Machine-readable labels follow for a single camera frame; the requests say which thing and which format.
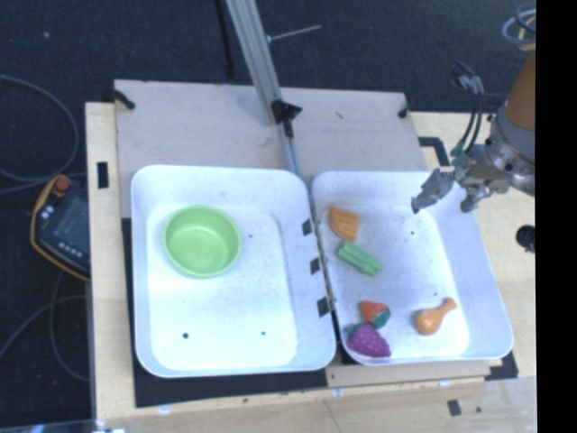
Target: white tray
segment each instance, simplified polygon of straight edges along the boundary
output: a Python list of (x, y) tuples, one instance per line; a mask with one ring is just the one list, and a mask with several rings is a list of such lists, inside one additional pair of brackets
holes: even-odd
[[(359, 302), (385, 303), (391, 316), (381, 335), (390, 358), (372, 358), (347, 348), (361, 364), (382, 365), (453, 359), (498, 359), (510, 351), (513, 336), (472, 213), (459, 209), (465, 193), (454, 188), (436, 205), (414, 214), (411, 197), (426, 172), (330, 171), (313, 182), (335, 312), (344, 342), (345, 328), (362, 322)], [(327, 220), (337, 206), (360, 215), (356, 244), (374, 254), (383, 268), (376, 276), (359, 272), (336, 255), (342, 243)], [(457, 302), (438, 332), (421, 336), (414, 327), (420, 309), (445, 297)]]
[[(312, 371), (334, 357), (330, 313), (302, 181), (284, 170), (153, 165), (132, 181), (136, 354), (159, 377)], [(243, 250), (212, 279), (169, 263), (161, 230), (179, 208), (204, 204), (238, 225)]]

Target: orange toy vegetable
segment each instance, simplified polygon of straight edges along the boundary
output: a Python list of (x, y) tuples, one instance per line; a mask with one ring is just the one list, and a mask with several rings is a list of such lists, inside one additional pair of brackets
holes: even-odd
[(328, 209), (328, 221), (333, 231), (347, 241), (356, 242), (359, 234), (360, 217), (354, 212), (339, 207)]
[(439, 330), (444, 316), (455, 308), (457, 308), (457, 304), (449, 297), (444, 299), (443, 304), (438, 308), (421, 309), (415, 318), (415, 327), (418, 333), (424, 336), (434, 334)]
[(359, 303), (362, 319), (371, 324), (374, 328), (381, 328), (390, 318), (390, 309), (384, 303), (374, 303), (372, 301), (362, 301)]

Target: aluminum rail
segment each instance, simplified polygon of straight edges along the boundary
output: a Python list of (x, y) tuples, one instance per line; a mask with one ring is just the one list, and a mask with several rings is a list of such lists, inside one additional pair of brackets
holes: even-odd
[[(261, 17), (255, 0), (225, 0), (233, 19), (234, 29), (241, 43), (252, 83), (256, 87), (262, 106), (272, 123), (276, 122), (272, 110), (275, 101), (282, 101), (279, 80), (270, 55), (267, 36), (262, 28)], [(280, 140), (283, 146), (287, 167), (301, 176), (298, 159), (291, 137), (287, 136), (282, 126), (279, 127)]]

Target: metal rod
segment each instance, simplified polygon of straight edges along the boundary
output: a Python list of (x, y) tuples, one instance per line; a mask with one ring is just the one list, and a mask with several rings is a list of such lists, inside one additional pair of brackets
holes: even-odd
[(222, 0), (214, 0), (216, 17), (218, 18), (218, 26), (220, 28), (220, 34), (223, 39), (224, 45), (224, 56), (226, 58), (226, 77), (234, 78), (234, 62), (233, 55), (231, 53), (231, 44), (228, 38), (228, 32), (226, 31), (226, 24), (224, 23), (224, 8)]
[(294, 35), (300, 35), (301, 33), (306, 33), (306, 32), (311, 32), (311, 31), (316, 31), (318, 29), (321, 29), (323, 26), (318, 24), (318, 25), (311, 25), (310, 27), (305, 27), (304, 29), (298, 29), (296, 31), (292, 31), (292, 32), (285, 32), (285, 33), (280, 33), (279, 35), (267, 35), (267, 42), (271, 43), (275, 40), (279, 40), (279, 39), (285, 39), (287, 37), (292, 37)]
[[(275, 123), (272, 104), (281, 100), (280, 85), (270, 55), (267, 37), (255, 0), (226, 0), (236, 34), (241, 43), (244, 59), (256, 87), (260, 101), (270, 121)], [(287, 167), (302, 178), (292, 139), (279, 127), (280, 141)]]

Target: wire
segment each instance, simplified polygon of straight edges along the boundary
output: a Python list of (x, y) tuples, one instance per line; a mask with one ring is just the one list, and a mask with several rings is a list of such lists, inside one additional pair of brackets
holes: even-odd
[(465, 149), (465, 153), (469, 153), (471, 151), (472, 146), (475, 144), (477, 137), (479, 136), (483, 115), (485, 88), (482, 84), (481, 78), (474, 72), (474, 70), (459, 60), (453, 62), (451, 81), (458, 88), (462, 88), (468, 91), (472, 98), (472, 110), (469, 123), (463, 134), (463, 137), (451, 151), (451, 155), (453, 157), (459, 158), (459, 156), (463, 153), (463, 148), (467, 142), (467, 139), (469, 138), (471, 131), (472, 138), (469, 141), (469, 145)]
[(42, 175), (42, 176), (37, 176), (37, 177), (26, 177), (23, 175), (18, 175), (16, 173), (13, 173), (9, 170), (6, 170), (6, 169), (3, 169), (2, 167), (0, 167), (0, 175), (8, 178), (9, 180), (16, 181), (19, 183), (24, 183), (19, 188), (0, 190), (0, 195), (6, 194), (9, 192), (14, 192), (14, 191), (20, 190), (20, 189), (28, 189), (31, 186), (45, 183), (45, 182), (51, 180), (52, 178), (54, 178), (56, 175), (64, 173), (64, 171), (70, 166), (70, 164), (76, 158), (76, 156), (78, 154), (78, 147), (80, 145), (80, 133), (78, 131), (78, 126), (77, 126), (76, 120), (74, 120), (74, 117), (70, 113), (70, 111), (55, 96), (53, 96), (50, 92), (48, 92), (44, 88), (38, 87), (38, 86), (36, 86), (36, 85), (26, 81), (26, 80), (22, 80), (21, 78), (15, 78), (15, 77), (6, 76), (4, 74), (0, 74), (0, 87), (2, 86), (3, 82), (12, 83), (12, 84), (14, 84), (18, 87), (22, 87), (22, 88), (28, 88), (31, 91), (39, 93), (42, 96), (47, 97), (50, 101), (52, 101), (68, 118), (68, 124), (69, 124), (70, 128), (72, 129), (72, 133), (73, 133), (74, 144), (73, 144), (72, 152), (70, 153), (70, 156), (66, 159), (66, 161), (60, 167), (58, 167), (53, 173), (51, 173), (49, 175)]
[[(526, 10), (526, 11), (524, 11), (524, 12), (521, 12), (521, 13), (519, 14), (519, 17), (520, 17), (520, 18), (526, 18), (526, 17), (528, 17), (528, 16), (533, 16), (533, 15), (536, 16), (536, 13), (537, 13), (537, 10), (536, 10), (536, 9)], [(501, 35), (502, 35), (502, 37), (503, 37), (506, 41), (508, 41), (509, 43), (513, 43), (514, 45), (528, 45), (528, 44), (531, 44), (531, 43), (535, 43), (535, 41), (536, 41), (536, 38), (535, 38), (535, 37), (526, 39), (526, 38), (513, 37), (513, 36), (509, 35), (509, 33), (508, 33), (509, 28), (510, 28), (513, 24), (515, 24), (515, 23), (518, 23), (518, 21), (517, 21), (517, 16), (516, 16), (516, 15), (513, 16), (513, 17), (511, 17), (511, 18), (509, 18), (509, 19), (503, 24), (503, 26), (501, 27)]]
[(62, 278), (64, 277), (64, 272), (60, 272), (58, 279), (56, 280), (56, 286), (54, 287), (54, 292), (52, 294), (52, 303), (50, 304), (50, 344), (52, 346), (52, 351), (56, 356), (57, 361), (59, 362), (62, 369), (64, 369), (70, 376), (78, 379), (82, 382), (90, 382), (88, 377), (77, 373), (76, 371), (72, 370), (68, 364), (64, 362), (62, 359), (62, 355), (56, 345), (56, 333), (54, 332), (54, 315), (56, 314), (56, 303), (58, 302), (58, 292), (60, 289), (60, 283), (62, 282)]
[[(521, 4), (517, 7), (517, 9), (515, 10), (515, 20), (517, 21), (517, 24), (519, 24), (523, 29), (525, 29), (527, 32), (533, 33), (534, 35), (537, 34), (537, 28), (535, 25), (530, 25), (533, 22), (536, 22), (536, 18), (537, 18), (537, 10), (532, 10), (532, 7), (535, 6), (535, 4), (533, 2), (527, 2), (524, 4)], [(524, 12), (529, 12), (532, 13), (534, 15), (534, 17), (527, 19), (525, 21), (524, 19)]]
[(503, 103), (505, 102), (506, 98), (507, 98), (507, 95), (505, 95), (505, 94), (485, 93), (485, 96), (483, 97), (483, 102), (486, 105), (500, 107), (500, 106), (503, 106)]
[(0, 361), (2, 360), (2, 358), (5, 356), (6, 352), (8, 351), (8, 349), (10, 348), (10, 346), (12, 346), (12, 344), (14, 343), (14, 341), (16, 340), (16, 338), (18, 338), (21, 333), (32, 323), (34, 322), (34, 320), (36, 318), (38, 318), (39, 316), (41, 316), (43, 313), (45, 313), (46, 311), (50, 312), (50, 342), (52, 344), (52, 350), (54, 352), (54, 354), (56, 355), (56, 358), (59, 362), (59, 364), (61, 365), (61, 367), (71, 376), (73, 376), (74, 378), (82, 381), (82, 382), (90, 382), (90, 379), (85, 377), (84, 375), (80, 375), (74, 371), (72, 371), (67, 364), (64, 363), (64, 361), (62, 360), (61, 356), (60, 356), (60, 352), (58, 351), (58, 348), (56, 347), (56, 339), (54, 336), (54, 329), (53, 329), (53, 314), (54, 314), (54, 309), (56, 308), (57, 305), (61, 305), (62, 303), (66, 303), (72, 300), (76, 300), (76, 299), (86, 299), (86, 297), (84, 295), (73, 295), (71, 297), (65, 297), (63, 299), (57, 299), (58, 296), (58, 290), (60, 287), (60, 279), (61, 279), (61, 275), (59, 276), (59, 280), (57, 281), (57, 285), (54, 289), (54, 293), (52, 296), (52, 302), (48, 305), (43, 306), (42, 308), (38, 309), (36, 312), (32, 313), (26, 320), (24, 320), (24, 322), (10, 335), (10, 337), (8, 338), (8, 340), (6, 341), (6, 343), (4, 344), (4, 346), (2, 346), (2, 348), (0, 348)]
[(482, 94), (479, 94), (479, 111), (477, 112), (477, 124), (475, 125), (475, 130), (472, 134), (469, 146), (467, 146), (467, 149), (465, 150), (465, 152), (467, 153), (471, 152), (472, 147), (477, 141), (477, 137), (479, 136), (479, 131), (481, 129), (482, 117), (483, 117), (483, 96)]

